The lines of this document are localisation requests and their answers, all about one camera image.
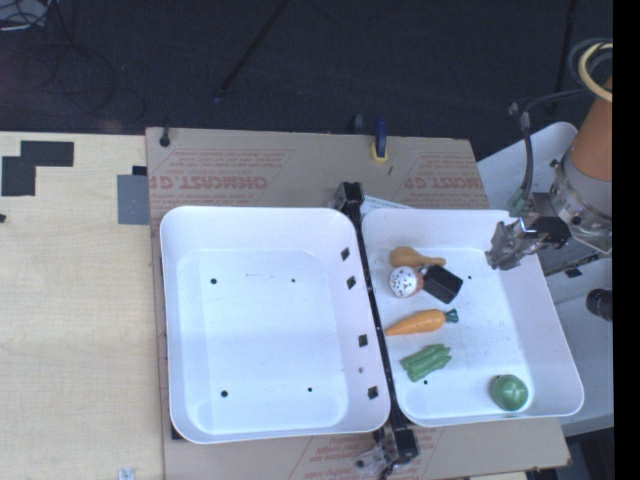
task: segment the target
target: black object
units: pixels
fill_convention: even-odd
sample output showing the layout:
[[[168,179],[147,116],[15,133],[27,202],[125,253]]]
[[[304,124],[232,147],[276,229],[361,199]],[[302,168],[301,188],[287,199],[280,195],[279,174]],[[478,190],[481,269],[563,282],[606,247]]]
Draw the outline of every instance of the black object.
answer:
[[[73,142],[21,141],[20,156],[2,158],[3,196],[35,196],[36,167],[72,167]]]
[[[291,0],[281,0],[278,3],[276,8],[271,13],[271,16],[269,16],[269,19],[267,20],[267,22],[262,26],[262,29],[260,29],[260,32],[258,32],[258,35],[253,39],[253,41],[251,41],[251,44],[245,50],[242,57],[240,57],[240,60],[233,67],[233,69],[231,70],[231,73],[227,75],[227,77],[224,79],[224,82],[222,82],[222,84],[218,88],[218,95],[216,96],[214,103],[219,103],[222,100],[222,97],[226,94],[227,89],[231,85],[231,82],[233,82],[235,77],[238,76],[238,73],[240,73],[240,71],[242,70],[244,65],[247,63],[247,61],[249,60],[253,52],[256,50],[256,48],[258,48],[262,40],[265,38],[269,30],[271,30],[271,27],[277,21],[278,17],[280,16],[280,14],[282,14],[282,11],[285,10],[285,8],[287,7],[290,1]]]
[[[550,195],[545,192],[531,193],[522,221],[526,228],[525,237],[540,239],[543,244],[550,244],[554,249],[560,249],[571,237],[569,226],[558,217]]]
[[[558,76],[556,77],[556,89],[554,92],[562,90],[562,82],[565,78],[565,70],[567,66],[567,57],[569,56],[569,44],[571,43],[571,35],[573,25],[576,21],[576,9],[578,8],[578,0],[569,0],[569,8],[567,9],[566,23],[564,29],[564,41],[562,42],[562,51],[560,52],[560,66],[558,67]],[[549,107],[549,117],[555,118],[558,102],[554,101]]]
[[[166,124],[164,125],[164,131],[162,132],[162,137],[160,137],[159,142],[163,148],[166,148],[171,144],[171,140],[169,139],[169,127]]]
[[[364,123],[364,116],[362,114],[354,114],[349,123],[347,124],[347,133],[353,133],[354,135],[362,135]]]
[[[569,279],[573,279],[574,277],[580,277],[582,275],[582,272],[579,268],[573,267],[565,270],[564,275],[566,275]]]
[[[384,367],[384,373],[387,380],[387,389],[389,390],[389,398],[391,400],[391,412],[389,414],[389,419],[391,422],[391,429],[393,430],[393,436],[398,453],[398,459],[396,463],[406,464],[418,455],[418,443],[416,441],[415,435],[413,434],[413,430],[411,430],[407,425],[407,418],[402,413],[402,410],[398,405],[398,397],[396,394],[395,384],[393,383],[393,375],[391,373],[389,352],[387,350],[384,330],[382,327],[382,322],[380,320],[380,314],[378,312],[378,304],[373,292],[371,271],[369,270],[369,262],[367,260],[367,250],[365,248],[364,238],[362,235],[362,214],[360,213],[360,206],[362,206],[363,202],[364,191],[362,190],[362,185],[357,182],[343,182],[340,184],[338,190],[336,191],[334,208],[349,217],[349,220],[351,220],[353,226],[356,229],[356,236],[358,238],[358,249],[360,250],[360,256],[362,258],[362,270],[364,272],[364,278],[367,284],[367,291],[369,292],[371,313],[373,314],[373,321],[376,327],[376,333],[378,335],[380,353],[382,356],[382,365]]]
[[[185,441],[185,438],[180,435],[180,433],[176,430],[176,427],[171,424],[171,439],[173,441]]]
[[[430,266],[422,277],[422,289],[445,304],[451,302],[462,287],[462,279],[440,265]]]
[[[607,322],[613,322],[613,290],[591,290],[587,294],[585,304],[594,315],[604,318]]]
[[[133,166],[131,166],[131,174],[133,176],[146,176],[147,175],[147,166],[146,165],[133,165]]]

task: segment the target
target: wooden table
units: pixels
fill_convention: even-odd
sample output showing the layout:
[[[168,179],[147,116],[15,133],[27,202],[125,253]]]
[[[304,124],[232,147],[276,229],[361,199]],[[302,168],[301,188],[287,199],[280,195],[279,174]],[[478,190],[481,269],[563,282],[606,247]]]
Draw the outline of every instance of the wooden table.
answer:
[[[164,478],[150,227],[118,223],[117,176],[147,165],[146,138],[2,132],[0,156],[32,140],[73,142],[74,162],[37,167],[34,196],[0,197],[1,476],[115,479],[131,467],[136,480]],[[483,450],[487,428],[498,427],[443,433],[420,478],[459,469],[446,450]],[[555,419],[500,429],[520,469],[569,462]],[[506,471],[496,459],[471,449],[468,468]],[[221,467],[215,478],[229,478],[233,464]]]

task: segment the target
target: black cable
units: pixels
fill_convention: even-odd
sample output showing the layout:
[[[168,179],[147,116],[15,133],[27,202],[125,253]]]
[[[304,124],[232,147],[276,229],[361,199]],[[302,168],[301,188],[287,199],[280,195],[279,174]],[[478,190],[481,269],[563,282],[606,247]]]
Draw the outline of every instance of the black cable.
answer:
[[[22,2],[22,0],[14,0],[13,3],[6,4],[2,8],[4,9],[6,7],[11,7],[11,6],[14,5],[16,7],[16,9],[17,9],[17,13],[13,14],[12,16],[20,16],[23,20],[25,20],[25,25],[28,24],[28,26],[21,27],[21,25],[19,25],[19,24],[16,25],[14,23],[11,26],[6,27],[5,30],[0,29],[0,32],[15,32],[15,31],[20,31],[20,30],[30,30],[32,28],[32,26],[36,25],[36,24],[37,25],[41,25],[42,27],[44,27],[45,26],[44,19],[45,19],[46,15],[48,14],[49,8],[51,7],[51,3],[53,1],[55,1],[55,0],[48,0],[46,4],[42,4],[42,5],[45,6],[45,9],[46,9],[42,16],[37,16],[37,15],[31,14],[31,13],[25,13],[22,9],[20,9],[20,3]],[[29,21],[28,20],[29,16],[33,16],[36,19],[34,21]]]
[[[25,12],[20,8],[21,2],[22,2],[22,0],[13,0],[13,3],[5,4],[2,7],[0,7],[0,9],[6,9],[8,7],[13,7],[13,6],[15,6],[15,8],[16,8],[16,12],[15,13],[9,14],[8,16],[6,16],[5,18],[2,19],[2,21],[7,22],[7,26],[6,26],[6,30],[3,30],[2,28],[0,28],[0,32],[16,32],[16,31],[19,31],[19,30],[26,30],[28,28],[31,28],[33,25],[44,26],[44,24],[45,24],[44,18],[45,18],[47,13],[45,12],[45,14],[43,14],[42,16],[38,16],[37,14],[32,14],[30,12]],[[11,21],[12,17],[20,17],[20,18],[22,18],[23,19],[23,23],[17,23],[15,21]]]
[[[314,3],[311,0],[301,0],[301,1],[306,3],[309,6],[313,7],[319,13],[324,14],[325,16],[329,17],[330,19],[332,19],[336,23],[339,23],[340,25],[343,25],[343,26],[346,26],[346,27],[361,27],[361,26],[365,26],[365,25],[370,25],[370,24],[372,24],[372,23],[374,23],[376,21],[379,21],[381,19],[386,18],[387,16],[389,16],[391,13],[393,13],[396,9],[398,9],[398,7],[400,7],[405,2],[405,0],[398,0],[395,4],[393,4],[390,8],[386,9],[384,12],[382,12],[378,16],[374,16],[373,18],[370,18],[370,19],[367,19],[367,20],[362,20],[362,21],[353,20],[350,23],[350,22],[347,22],[347,21],[343,21],[340,18],[337,18],[331,12],[327,11],[326,9],[324,9],[323,7],[319,6],[318,4]]]
[[[531,117],[530,111],[535,108],[537,105],[547,102],[547,101],[562,101],[570,98],[575,98],[578,96],[586,96],[591,94],[587,89],[574,89],[570,91],[562,91],[559,93],[548,94],[546,96],[540,96],[538,98],[533,98],[529,100],[526,105],[524,105],[522,111],[519,110],[519,105],[517,103],[512,103],[509,107],[509,112],[511,115],[516,117],[519,121],[520,131],[523,135],[523,141],[526,151],[526,167],[525,173],[522,178],[522,183],[520,183],[520,189],[522,191],[520,198],[525,200],[529,197],[531,192],[531,186],[533,184],[533,145],[531,143]]]
[[[262,40],[265,38],[269,30],[271,30],[271,27],[275,24],[276,20],[280,17],[280,15],[285,10],[285,8],[287,7],[290,1],[291,0],[280,0],[280,2],[278,2],[278,5],[275,7],[275,9],[271,13],[269,18],[265,22],[265,24],[262,26],[262,28],[260,29],[260,32],[258,32],[258,35],[253,39],[253,41],[251,41],[251,44],[247,47],[245,52],[242,54],[242,57],[240,57],[240,60],[236,63],[236,65],[233,67],[231,72],[224,79],[222,84],[220,84],[220,87],[218,89],[218,97],[216,98],[217,100],[219,100],[221,96],[223,96],[227,92],[227,89],[231,85],[231,82],[233,82],[235,77],[238,76],[238,73],[240,73],[240,71],[242,70],[244,65],[247,63],[247,61],[249,60],[253,52],[256,50],[256,48],[258,48]]]
[[[15,5],[15,1],[16,1],[16,0],[13,0],[13,2],[11,2],[11,3],[4,4],[4,5],[0,5],[0,11],[1,11],[2,9],[6,9],[7,7],[13,7],[13,6]]]
[[[31,90],[38,90],[39,92],[49,94],[52,96],[62,96],[66,99],[66,101],[70,102],[82,113],[89,114],[103,121],[133,123],[138,119],[140,119],[146,112],[146,103],[144,99],[140,97],[134,90],[116,83],[116,80],[117,80],[116,70],[113,67],[113,65],[103,55],[101,55],[100,53],[98,53],[97,51],[91,48],[88,48],[86,46],[81,46],[76,43],[71,31],[67,26],[66,20],[62,14],[59,0],[51,0],[49,2],[48,8],[51,8],[51,7],[54,7],[54,13],[55,13],[54,15],[57,18],[58,27],[63,31],[66,41],[65,42],[48,41],[44,43],[39,43],[36,45],[28,46],[22,49],[22,51],[9,49],[9,51],[12,54],[22,56],[23,58],[27,59],[27,62],[37,61],[48,69],[49,71],[48,76],[45,77],[43,81],[40,81],[35,85],[31,84]],[[17,7],[17,9],[18,9],[17,15],[20,15],[23,20],[25,20],[29,16],[28,13],[24,13],[19,7]],[[29,32],[30,30],[35,30],[35,29],[32,29],[31,27],[29,27],[27,29],[27,32]],[[76,51],[83,58],[89,61],[95,61],[95,59],[98,59],[101,65],[103,66],[103,68],[106,69],[107,83],[94,86],[94,87],[81,87],[81,88],[70,88],[66,86],[65,84],[66,77],[60,75],[59,69],[60,69],[60,65],[65,59],[65,56],[69,53],[70,50]],[[53,61],[49,61],[44,58],[41,52],[43,52],[44,54],[49,54],[50,57],[55,57],[55,58],[53,59]],[[28,79],[28,75],[24,71],[24,69],[26,69],[27,66],[28,66],[27,63],[23,64],[23,73],[25,78]],[[59,88],[56,88],[56,89],[47,88],[48,85],[52,85],[52,84],[57,84]],[[137,98],[139,102],[140,111],[137,114],[135,114],[132,119],[125,119],[125,120],[112,119],[105,115],[101,115],[103,113],[101,113],[100,111],[103,110],[110,102],[114,100],[117,92],[128,93],[128,94],[134,95]],[[87,94],[101,95],[101,97],[99,101],[92,102],[93,104],[91,105],[86,104],[87,98],[83,98],[82,102],[78,101],[76,98],[76,96],[78,95],[87,95]],[[42,115],[45,117],[76,117],[79,115],[76,113],[62,113],[62,114],[51,113],[51,112],[45,112],[40,110],[33,110],[29,108],[21,108],[17,105],[11,105],[6,103],[0,104],[0,108],[11,109],[13,111],[22,111],[22,112],[27,112],[31,114]]]
[[[556,78],[556,89],[554,92],[558,93],[562,89],[562,82],[564,81],[566,59],[568,55],[568,48],[571,42],[571,33],[573,32],[573,24],[576,17],[576,9],[578,7],[578,0],[569,0],[569,8],[567,9],[566,25],[564,29],[564,41],[562,42],[562,51],[560,52],[560,66],[558,67],[558,76]],[[554,117],[556,114],[557,105],[554,102],[549,108],[549,115]]]

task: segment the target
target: blue clip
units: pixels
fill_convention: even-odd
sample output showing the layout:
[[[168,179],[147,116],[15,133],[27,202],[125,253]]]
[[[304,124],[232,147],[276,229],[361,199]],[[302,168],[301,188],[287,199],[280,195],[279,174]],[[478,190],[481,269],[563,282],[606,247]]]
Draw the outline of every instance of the blue clip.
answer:
[[[371,144],[371,156],[378,163],[386,162],[387,155],[387,130],[381,117],[375,120],[375,143]]]

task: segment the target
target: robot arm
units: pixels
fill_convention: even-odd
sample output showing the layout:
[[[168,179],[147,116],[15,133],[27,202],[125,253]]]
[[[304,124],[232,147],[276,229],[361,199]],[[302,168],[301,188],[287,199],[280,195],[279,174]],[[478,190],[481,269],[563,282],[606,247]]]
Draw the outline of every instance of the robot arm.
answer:
[[[612,86],[609,77],[605,87]],[[509,270],[523,256],[547,247],[558,249],[571,237],[599,252],[611,252],[612,99],[609,92],[596,98],[555,165],[549,192],[526,194],[519,218],[508,225],[498,223],[486,253],[492,268]]]

